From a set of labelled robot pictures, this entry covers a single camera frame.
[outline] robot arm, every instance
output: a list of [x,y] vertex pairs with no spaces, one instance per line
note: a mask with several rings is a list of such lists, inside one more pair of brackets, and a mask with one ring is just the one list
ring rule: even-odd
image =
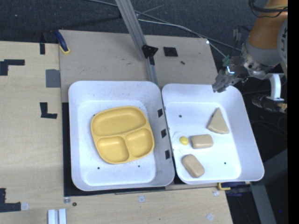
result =
[[278,74],[271,74],[271,69],[283,64],[287,75],[288,0],[268,0],[264,8],[257,8],[254,1],[249,0],[249,4],[252,9],[260,11],[258,19],[242,45],[241,55],[228,57],[224,62],[226,68],[219,71],[213,91],[223,92],[229,85],[245,82],[248,77],[270,79],[272,89],[267,99],[281,103],[280,79],[277,79]]

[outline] dark background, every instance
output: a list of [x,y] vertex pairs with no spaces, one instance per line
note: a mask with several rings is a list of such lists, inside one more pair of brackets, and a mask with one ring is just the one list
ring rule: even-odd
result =
[[[114,0],[99,0],[115,4]],[[252,28],[256,17],[248,0],[131,0],[136,11],[151,10],[147,15],[189,28],[210,38],[227,55],[234,44],[233,29],[237,25]],[[140,16],[150,21],[150,17]],[[196,37],[182,29],[140,22],[145,35]],[[56,42],[54,32],[59,29],[127,33],[116,7],[86,0],[0,0],[0,41],[39,42],[41,35],[47,42]],[[248,36],[242,30],[241,42]],[[216,67],[222,66],[223,56],[211,48]],[[282,78],[281,97],[287,102],[287,82]],[[271,113],[253,106],[251,92],[269,94],[270,82],[250,78],[244,86],[236,87],[243,94],[256,142],[265,162],[287,148],[287,115]],[[278,224],[288,223],[288,175],[266,186]],[[250,192],[229,196],[234,224],[259,224],[254,200]]]

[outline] black square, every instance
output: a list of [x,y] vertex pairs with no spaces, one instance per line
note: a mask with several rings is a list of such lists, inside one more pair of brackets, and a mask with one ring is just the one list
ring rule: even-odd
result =
[[165,56],[178,56],[177,49],[175,47],[163,47]]

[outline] yellow plate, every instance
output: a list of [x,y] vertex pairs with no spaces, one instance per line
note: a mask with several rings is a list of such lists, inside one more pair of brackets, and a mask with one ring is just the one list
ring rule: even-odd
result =
[[142,110],[135,106],[122,106],[95,114],[91,132],[99,155],[108,163],[137,160],[154,149],[150,123]]

